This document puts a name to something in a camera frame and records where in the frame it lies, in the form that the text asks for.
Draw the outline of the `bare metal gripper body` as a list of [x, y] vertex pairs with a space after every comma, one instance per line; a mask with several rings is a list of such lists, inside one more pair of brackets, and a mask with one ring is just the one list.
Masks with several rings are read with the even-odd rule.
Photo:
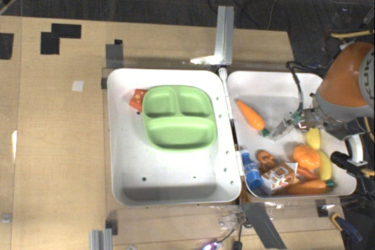
[[325, 122], [324, 115], [317, 108], [308, 108], [297, 111], [292, 119], [294, 127], [300, 130], [309, 130], [310, 128], [320, 128]]

